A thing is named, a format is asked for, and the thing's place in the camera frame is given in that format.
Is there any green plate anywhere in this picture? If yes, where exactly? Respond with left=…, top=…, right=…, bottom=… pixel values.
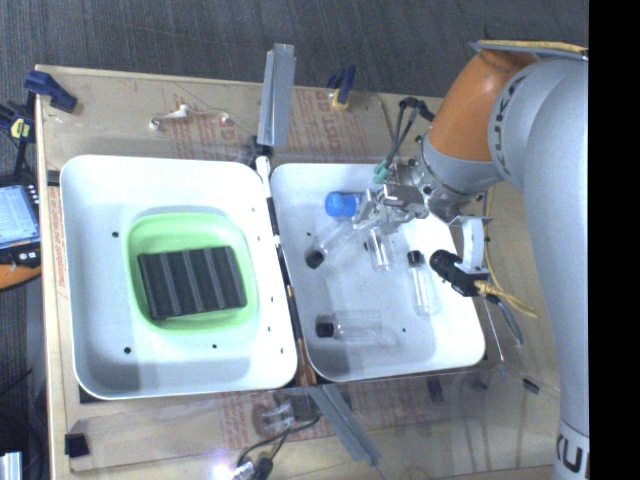
left=125, top=211, right=262, bottom=335

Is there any clear bottle with blue cap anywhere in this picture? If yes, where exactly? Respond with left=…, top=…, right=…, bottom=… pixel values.
left=324, top=190, right=363, bottom=219

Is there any clear bottle with black cap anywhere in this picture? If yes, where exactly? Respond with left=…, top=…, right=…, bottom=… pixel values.
left=314, top=309, right=400, bottom=348
left=304, top=219, right=353, bottom=271
left=405, top=249, right=442, bottom=316

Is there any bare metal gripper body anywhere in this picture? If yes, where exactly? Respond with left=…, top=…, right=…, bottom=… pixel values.
left=380, top=163, right=487, bottom=225

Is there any black cylinder on white bracket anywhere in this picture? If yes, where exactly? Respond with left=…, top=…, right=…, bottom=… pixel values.
left=428, top=214, right=494, bottom=299

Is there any black ribbed rectangular tray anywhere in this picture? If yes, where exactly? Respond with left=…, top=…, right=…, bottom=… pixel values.
left=135, top=245, right=249, bottom=322

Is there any black block with thin wires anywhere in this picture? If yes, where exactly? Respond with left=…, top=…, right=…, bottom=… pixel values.
left=288, top=391, right=322, bottom=422

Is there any clear plastic bottle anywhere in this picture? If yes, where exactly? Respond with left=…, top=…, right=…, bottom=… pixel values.
left=363, top=225, right=397, bottom=274

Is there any brown cardboard board, red print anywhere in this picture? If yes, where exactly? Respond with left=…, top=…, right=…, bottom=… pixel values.
left=34, top=63, right=562, bottom=475

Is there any white plastic tray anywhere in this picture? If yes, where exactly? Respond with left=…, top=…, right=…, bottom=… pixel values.
left=268, top=161, right=488, bottom=385
left=58, top=153, right=300, bottom=401

